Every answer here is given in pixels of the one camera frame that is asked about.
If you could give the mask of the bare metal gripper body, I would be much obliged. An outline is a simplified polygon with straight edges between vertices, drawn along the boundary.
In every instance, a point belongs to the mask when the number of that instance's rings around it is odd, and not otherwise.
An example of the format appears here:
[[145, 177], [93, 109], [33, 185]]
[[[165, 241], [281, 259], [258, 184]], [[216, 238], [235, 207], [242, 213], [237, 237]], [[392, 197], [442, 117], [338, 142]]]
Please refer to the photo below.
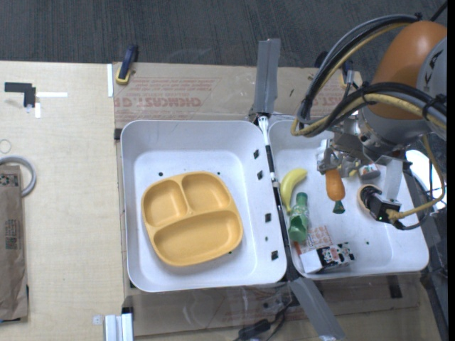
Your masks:
[[358, 137], [359, 128], [356, 118], [344, 119], [333, 130], [332, 147], [343, 156], [353, 156], [358, 159], [358, 167], [370, 163], [370, 159], [363, 153], [363, 145]]

